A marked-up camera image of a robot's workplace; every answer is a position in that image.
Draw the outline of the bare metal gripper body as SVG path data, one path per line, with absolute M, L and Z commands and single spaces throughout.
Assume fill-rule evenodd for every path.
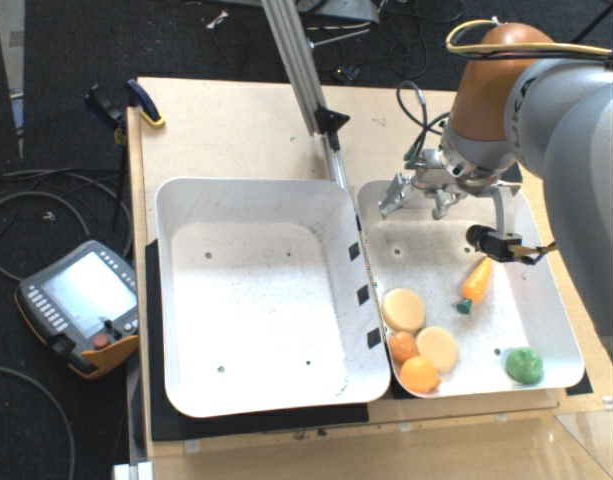
M 425 149 L 417 161 L 412 185 L 426 192 L 453 192 L 480 196 L 500 179 L 502 171 L 488 169 L 465 159 L 456 151 Z

